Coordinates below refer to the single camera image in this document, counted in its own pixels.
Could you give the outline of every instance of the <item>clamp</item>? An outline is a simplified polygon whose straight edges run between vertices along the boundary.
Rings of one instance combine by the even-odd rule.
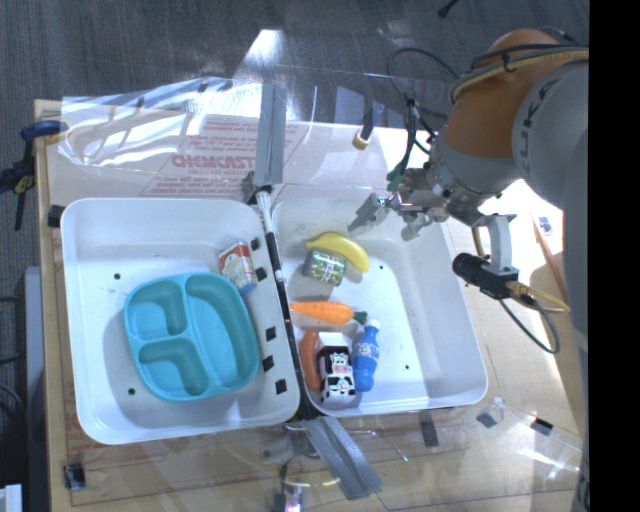
[[[55,135],[69,129],[62,121],[47,120],[29,124],[20,130],[20,136],[25,142],[22,160],[15,162],[12,167],[0,172],[0,193],[13,190],[18,195],[18,209],[16,212],[15,230],[22,227],[26,192],[36,184],[35,158],[33,156],[33,141],[45,135]]]

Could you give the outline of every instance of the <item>water bottle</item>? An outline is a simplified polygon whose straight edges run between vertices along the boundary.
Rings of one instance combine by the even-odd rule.
[[[356,391],[370,391],[373,387],[373,374],[378,366],[380,347],[376,335],[380,322],[370,320],[364,326],[364,336],[353,345],[351,364]]]

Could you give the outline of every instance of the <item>blue divided plate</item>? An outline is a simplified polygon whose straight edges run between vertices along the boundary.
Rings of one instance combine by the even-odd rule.
[[[138,286],[125,301],[124,325],[142,381],[164,400],[230,393],[258,371],[260,349],[247,307],[219,274],[179,274]]]

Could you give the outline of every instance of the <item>yellow banana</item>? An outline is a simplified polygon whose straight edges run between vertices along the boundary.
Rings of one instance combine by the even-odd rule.
[[[369,256],[358,242],[354,242],[348,236],[334,231],[322,233],[314,240],[305,242],[307,249],[324,249],[336,252],[349,260],[358,270],[369,270]]]

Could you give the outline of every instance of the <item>orange carrot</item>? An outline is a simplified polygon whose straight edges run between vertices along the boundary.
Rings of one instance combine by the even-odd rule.
[[[364,324],[367,319],[366,311],[355,313],[353,309],[351,309],[351,306],[343,302],[292,302],[290,306],[291,309],[298,313],[303,313],[332,324],[346,324],[349,320],[356,320]]]
[[[318,342],[318,333],[316,331],[307,331],[300,340],[300,362],[304,372],[304,381],[307,389],[311,391],[320,391],[322,380],[316,366],[316,343]]]

